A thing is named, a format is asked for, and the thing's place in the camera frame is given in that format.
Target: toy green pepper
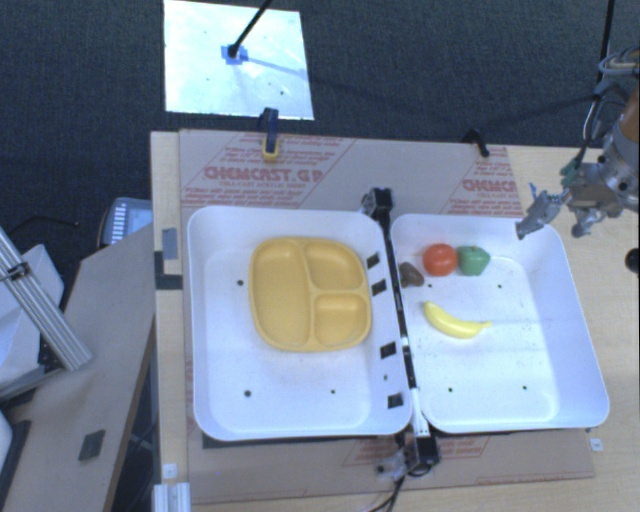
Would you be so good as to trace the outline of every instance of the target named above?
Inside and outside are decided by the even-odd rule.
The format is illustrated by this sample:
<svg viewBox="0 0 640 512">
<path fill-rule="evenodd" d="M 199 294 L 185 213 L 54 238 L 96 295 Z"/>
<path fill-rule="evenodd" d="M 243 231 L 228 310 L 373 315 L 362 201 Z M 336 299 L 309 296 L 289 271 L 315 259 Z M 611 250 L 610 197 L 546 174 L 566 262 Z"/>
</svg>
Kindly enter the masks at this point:
<svg viewBox="0 0 640 512">
<path fill-rule="evenodd" d="M 489 264 L 491 256 L 480 247 L 458 247 L 458 266 L 465 276 L 479 276 Z"/>
</svg>

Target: red tomato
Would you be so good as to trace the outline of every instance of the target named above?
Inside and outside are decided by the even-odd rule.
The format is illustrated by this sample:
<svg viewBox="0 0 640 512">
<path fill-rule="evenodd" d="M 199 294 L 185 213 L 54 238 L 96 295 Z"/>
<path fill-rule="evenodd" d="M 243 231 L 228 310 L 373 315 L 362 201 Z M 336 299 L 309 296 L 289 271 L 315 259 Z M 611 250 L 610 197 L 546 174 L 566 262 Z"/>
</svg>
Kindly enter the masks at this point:
<svg viewBox="0 0 640 512">
<path fill-rule="evenodd" d="M 450 245 L 434 244 L 422 255 L 422 264 L 432 276 L 448 276 L 458 265 L 458 254 Z"/>
</svg>

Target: robotic hand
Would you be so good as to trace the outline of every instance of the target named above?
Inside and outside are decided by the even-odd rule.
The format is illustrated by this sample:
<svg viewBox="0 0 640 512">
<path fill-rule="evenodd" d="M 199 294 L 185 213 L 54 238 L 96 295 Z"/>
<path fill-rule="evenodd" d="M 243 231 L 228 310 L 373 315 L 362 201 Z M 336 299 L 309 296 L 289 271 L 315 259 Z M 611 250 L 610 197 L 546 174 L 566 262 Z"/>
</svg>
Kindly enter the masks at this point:
<svg viewBox="0 0 640 512">
<path fill-rule="evenodd" d="M 583 163 L 583 157 L 591 141 L 597 137 L 600 121 L 598 115 L 605 95 L 616 92 L 627 96 L 622 88 L 608 77 L 634 76 L 640 71 L 640 47 L 629 48 L 610 55 L 600 62 L 600 71 L 605 78 L 594 91 L 594 101 L 585 122 L 585 143 L 578 155 L 565 166 L 560 194 L 549 194 L 546 190 L 534 197 L 527 209 L 527 216 L 516 224 L 518 238 L 537 231 L 550 223 L 566 205 L 576 216 L 571 234 L 579 238 L 591 232 L 591 226 L 607 217 L 619 217 L 623 210 L 638 213 L 638 87 L 631 97 L 626 97 L 619 119 L 606 133 L 604 149 L 597 163 Z M 638 253 L 627 256 L 627 265 L 635 265 L 638 272 Z"/>
</svg>

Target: yellow banana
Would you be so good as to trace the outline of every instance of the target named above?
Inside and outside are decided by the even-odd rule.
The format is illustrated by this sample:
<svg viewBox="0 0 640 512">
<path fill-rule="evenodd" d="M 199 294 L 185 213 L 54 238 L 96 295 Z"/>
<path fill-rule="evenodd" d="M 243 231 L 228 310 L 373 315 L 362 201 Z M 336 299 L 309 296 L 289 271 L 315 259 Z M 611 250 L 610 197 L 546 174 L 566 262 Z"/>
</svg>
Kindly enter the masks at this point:
<svg viewBox="0 0 640 512">
<path fill-rule="evenodd" d="M 424 303 L 424 314 L 431 325 L 454 338 L 473 338 L 485 327 L 491 327 L 491 322 L 460 320 L 430 301 Z"/>
</svg>

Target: black fabric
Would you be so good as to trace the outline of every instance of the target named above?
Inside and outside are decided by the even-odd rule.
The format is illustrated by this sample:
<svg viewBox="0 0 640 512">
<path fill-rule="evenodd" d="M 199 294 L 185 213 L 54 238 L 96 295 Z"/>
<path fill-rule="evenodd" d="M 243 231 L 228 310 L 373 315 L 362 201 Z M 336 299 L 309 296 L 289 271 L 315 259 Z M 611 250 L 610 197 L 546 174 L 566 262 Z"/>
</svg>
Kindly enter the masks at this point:
<svg viewBox="0 0 640 512">
<path fill-rule="evenodd" d="M 601 0 L 272 7 L 301 13 L 315 113 L 281 121 L 284 132 L 457 141 L 476 127 L 487 143 L 581 141 Z M 613 49 L 637 44 L 639 13 L 617 2 Z M 149 197 L 151 131 L 255 129 L 255 119 L 165 112 L 161 0 L 2 0 L 0 41 L 0 225 L 79 221 L 12 234 L 21 250 L 44 243 L 67 279 L 96 250 L 113 199 Z"/>
</svg>

